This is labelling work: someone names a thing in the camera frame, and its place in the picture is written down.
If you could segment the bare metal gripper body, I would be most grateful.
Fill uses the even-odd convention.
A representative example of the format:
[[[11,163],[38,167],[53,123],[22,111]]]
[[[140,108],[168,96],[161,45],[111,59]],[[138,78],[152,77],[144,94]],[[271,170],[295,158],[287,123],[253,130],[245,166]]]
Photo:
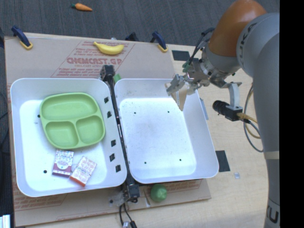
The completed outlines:
[[[184,79],[191,87],[202,87],[213,84],[224,86],[224,74],[210,62],[192,61],[184,64]]]

